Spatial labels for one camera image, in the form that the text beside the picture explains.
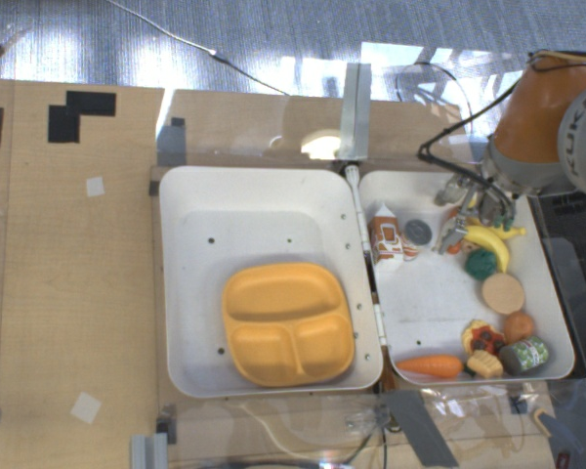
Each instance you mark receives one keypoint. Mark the orange carrot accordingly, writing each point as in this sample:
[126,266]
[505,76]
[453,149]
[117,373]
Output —
[432,366]

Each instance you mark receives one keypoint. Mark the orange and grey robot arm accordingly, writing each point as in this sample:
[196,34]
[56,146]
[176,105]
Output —
[530,115]

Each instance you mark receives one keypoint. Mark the dark green broccoli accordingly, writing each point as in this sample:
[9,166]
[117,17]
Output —
[481,264]

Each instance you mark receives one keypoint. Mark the small red and white can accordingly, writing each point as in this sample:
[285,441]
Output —
[417,232]

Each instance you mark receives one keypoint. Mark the orange-brown bread roll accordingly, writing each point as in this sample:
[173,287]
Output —
[519,327]

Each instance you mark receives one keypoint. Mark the white plastic tray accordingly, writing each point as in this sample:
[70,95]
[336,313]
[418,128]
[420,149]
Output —
[254,213]
[434,301]

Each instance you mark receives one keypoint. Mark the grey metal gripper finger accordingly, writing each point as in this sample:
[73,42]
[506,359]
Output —
[460,228]
[444,242]

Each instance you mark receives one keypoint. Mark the green can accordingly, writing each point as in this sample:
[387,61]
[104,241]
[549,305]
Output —
[525,355]

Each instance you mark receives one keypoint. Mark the brown and white carton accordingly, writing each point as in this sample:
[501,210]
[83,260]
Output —
[385,237]

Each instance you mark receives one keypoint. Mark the yellow banana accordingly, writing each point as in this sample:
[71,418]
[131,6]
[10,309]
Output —
[493,242]

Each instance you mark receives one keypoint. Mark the small orange toy food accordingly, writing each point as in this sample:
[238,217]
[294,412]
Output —
[454,248]

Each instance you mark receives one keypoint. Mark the tan round biscuit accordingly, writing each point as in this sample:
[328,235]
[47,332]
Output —
[503,293]

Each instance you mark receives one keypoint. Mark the yellow pizza slice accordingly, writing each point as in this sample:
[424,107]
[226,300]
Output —
[481,336]

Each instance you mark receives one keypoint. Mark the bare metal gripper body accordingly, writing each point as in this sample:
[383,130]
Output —
[486,203]

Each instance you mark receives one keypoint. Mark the orange divided plate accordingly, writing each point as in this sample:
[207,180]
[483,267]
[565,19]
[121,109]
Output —
[285,325]

